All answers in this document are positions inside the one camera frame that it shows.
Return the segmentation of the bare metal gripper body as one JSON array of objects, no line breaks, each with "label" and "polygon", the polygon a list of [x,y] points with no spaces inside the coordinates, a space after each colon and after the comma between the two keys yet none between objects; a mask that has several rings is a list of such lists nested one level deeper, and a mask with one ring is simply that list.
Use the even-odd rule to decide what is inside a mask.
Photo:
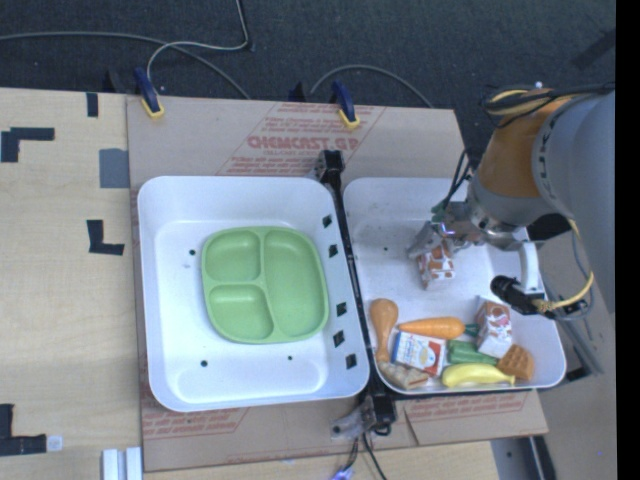
[{"label": "bare metal gripper body", "polygon": [[466,201],[441,201],[432,208],[431,222],[436,223],[442,241],[450,245],[454,237],[466,237],[473,245],[491,245],[500,250],[514,251],[529,241],[524,227],[501,223]]}]

